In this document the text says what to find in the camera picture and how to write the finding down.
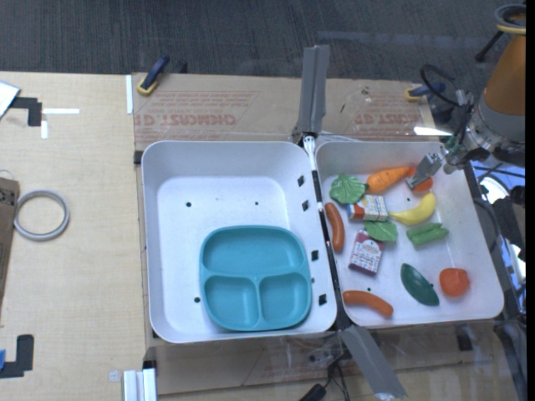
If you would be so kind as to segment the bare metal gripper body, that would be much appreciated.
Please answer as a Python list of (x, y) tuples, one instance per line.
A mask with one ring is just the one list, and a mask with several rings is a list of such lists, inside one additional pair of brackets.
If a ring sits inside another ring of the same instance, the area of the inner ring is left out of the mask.
[(446, 154), (443, 170), (452, 174), (471, 161), (489, 157), (519, 168), (526, 166), (525, 118), (508, 114), (473, 114), (467, 123), (463, 140)]

